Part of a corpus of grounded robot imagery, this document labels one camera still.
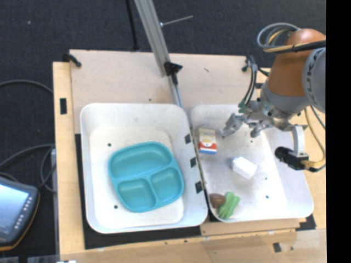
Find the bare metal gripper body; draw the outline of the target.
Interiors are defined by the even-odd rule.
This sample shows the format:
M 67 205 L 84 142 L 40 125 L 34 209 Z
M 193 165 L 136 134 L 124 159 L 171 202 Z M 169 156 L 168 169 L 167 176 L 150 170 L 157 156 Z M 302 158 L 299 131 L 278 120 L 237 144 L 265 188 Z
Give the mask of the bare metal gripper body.
M 276 127 L 283 132 L 290 132 L 294 128 L 289 122 L 291 117 L 291 114 L 281 111 L 265 100 L 250 101 L 242 115 L 244 122 L 256 131 Z

